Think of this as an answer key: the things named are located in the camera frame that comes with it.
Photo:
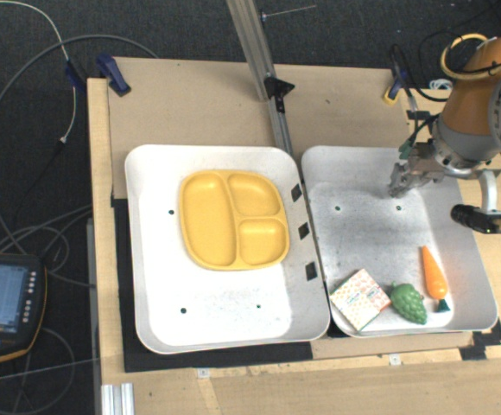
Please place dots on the white plastic tray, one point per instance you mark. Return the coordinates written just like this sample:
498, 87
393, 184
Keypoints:
216, 309
376, 240

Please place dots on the white patterned carton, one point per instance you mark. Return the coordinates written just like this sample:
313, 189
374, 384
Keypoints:
358, 298

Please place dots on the orange carrot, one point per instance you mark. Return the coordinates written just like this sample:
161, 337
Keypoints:
433, 275

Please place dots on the yellow divided plate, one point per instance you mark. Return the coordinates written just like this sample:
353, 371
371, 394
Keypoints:
209, 218

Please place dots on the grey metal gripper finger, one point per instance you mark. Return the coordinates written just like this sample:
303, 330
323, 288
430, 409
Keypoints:
397, 182
414, 180

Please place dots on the black cylinder on white bracket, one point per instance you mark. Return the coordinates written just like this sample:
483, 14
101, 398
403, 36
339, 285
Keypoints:
471, 216

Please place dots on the green grapes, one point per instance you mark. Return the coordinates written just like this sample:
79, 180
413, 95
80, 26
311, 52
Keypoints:
410, 304

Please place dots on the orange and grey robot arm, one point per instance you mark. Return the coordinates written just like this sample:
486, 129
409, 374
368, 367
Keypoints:
471, 97

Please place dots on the brown cardboard board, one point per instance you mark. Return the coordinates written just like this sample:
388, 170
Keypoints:
198, 106

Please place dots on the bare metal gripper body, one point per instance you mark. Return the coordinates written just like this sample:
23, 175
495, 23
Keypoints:
432, 162

